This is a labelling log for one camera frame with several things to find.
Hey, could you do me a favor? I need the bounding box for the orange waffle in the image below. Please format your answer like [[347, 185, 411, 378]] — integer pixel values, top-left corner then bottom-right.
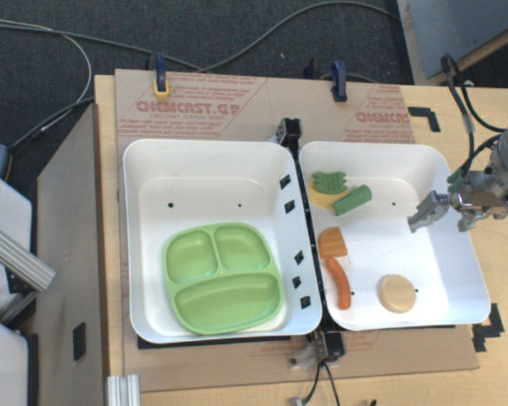
[[317, 226, 349, 261]]

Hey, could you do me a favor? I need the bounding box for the green cucumber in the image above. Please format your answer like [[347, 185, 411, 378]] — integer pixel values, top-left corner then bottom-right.
[[332, 184, 373, 217]]

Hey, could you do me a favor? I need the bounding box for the thin black rod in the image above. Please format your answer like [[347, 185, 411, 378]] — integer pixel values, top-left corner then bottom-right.
[[292, 140, 332, 334]]

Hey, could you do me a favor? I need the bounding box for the orange sausage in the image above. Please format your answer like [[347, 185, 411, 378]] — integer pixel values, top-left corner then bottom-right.
[[324, 257, 353, 311]]

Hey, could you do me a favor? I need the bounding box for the brown cardboard board red print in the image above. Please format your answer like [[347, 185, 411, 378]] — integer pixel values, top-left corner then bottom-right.
[[113, 69, 480, 393]]

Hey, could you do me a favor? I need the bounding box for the beige round biscuit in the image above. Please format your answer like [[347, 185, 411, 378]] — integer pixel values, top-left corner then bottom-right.
[[377, 273, 418, 315]]

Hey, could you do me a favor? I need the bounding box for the green divided plate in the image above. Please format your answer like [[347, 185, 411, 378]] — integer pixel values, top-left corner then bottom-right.
[[162, 222, 286, 337]]

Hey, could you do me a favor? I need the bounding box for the white plastic tray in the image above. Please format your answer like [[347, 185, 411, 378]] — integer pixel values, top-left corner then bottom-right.
[[122, 138, 324, 345], [298, 140, 492, 332]]

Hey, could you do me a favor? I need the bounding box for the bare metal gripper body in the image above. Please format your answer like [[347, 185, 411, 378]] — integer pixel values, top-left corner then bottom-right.
[[450, 169, 508, 219]]

